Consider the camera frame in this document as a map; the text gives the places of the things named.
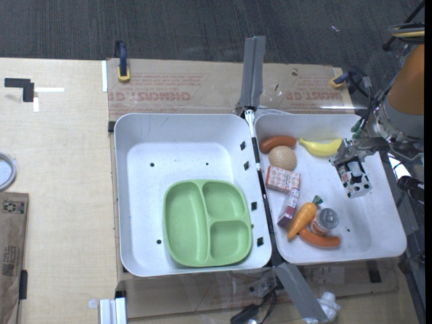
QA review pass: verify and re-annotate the black cylinder on white bracket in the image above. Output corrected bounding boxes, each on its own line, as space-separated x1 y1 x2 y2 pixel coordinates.
387 155 425 200

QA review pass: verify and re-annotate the green divided plate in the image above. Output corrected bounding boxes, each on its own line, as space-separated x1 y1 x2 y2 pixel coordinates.
163 179 254 268

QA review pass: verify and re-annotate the orange and white carton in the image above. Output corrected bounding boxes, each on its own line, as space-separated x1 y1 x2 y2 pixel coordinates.
265 165 302 194

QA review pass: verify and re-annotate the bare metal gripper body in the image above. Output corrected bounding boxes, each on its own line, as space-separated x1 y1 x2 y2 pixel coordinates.
350 112 425 158

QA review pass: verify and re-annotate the brown bread bun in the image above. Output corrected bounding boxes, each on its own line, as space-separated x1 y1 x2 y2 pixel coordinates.
268 145 298 172

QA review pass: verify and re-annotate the black and white milk carton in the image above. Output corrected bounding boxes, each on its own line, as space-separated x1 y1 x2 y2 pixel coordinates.
335 159 373 199

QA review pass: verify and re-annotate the orange sausage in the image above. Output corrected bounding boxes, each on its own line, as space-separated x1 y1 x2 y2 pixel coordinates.
259 135 298 154
298 228 342 249

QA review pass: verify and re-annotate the orange can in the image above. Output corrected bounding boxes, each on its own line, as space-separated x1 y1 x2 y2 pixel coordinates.
308 207 340 237

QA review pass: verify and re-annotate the white crumpled paper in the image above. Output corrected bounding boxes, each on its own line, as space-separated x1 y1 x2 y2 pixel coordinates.
315 291 342 322

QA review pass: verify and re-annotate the yellow banana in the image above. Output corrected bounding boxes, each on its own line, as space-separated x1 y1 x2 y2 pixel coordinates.
298 137 344 158

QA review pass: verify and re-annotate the brown paper bag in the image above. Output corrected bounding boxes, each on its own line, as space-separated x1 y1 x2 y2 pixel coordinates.
0 191 30 324

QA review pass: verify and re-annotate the white tape roll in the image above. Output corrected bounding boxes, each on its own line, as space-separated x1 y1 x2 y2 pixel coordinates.
0 151 18 192

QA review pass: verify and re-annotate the orange carrot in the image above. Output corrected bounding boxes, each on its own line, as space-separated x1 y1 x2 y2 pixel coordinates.
286 194 324 242

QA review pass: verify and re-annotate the purple and white carton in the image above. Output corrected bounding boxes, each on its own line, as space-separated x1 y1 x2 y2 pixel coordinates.
276 187 301 229

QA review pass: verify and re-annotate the brown cardboard board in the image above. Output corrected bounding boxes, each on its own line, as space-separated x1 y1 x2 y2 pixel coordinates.
106 57 400 319

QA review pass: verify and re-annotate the white plastic tray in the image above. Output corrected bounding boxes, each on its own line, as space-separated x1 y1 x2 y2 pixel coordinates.
113 113 273 278
253 113 408 266

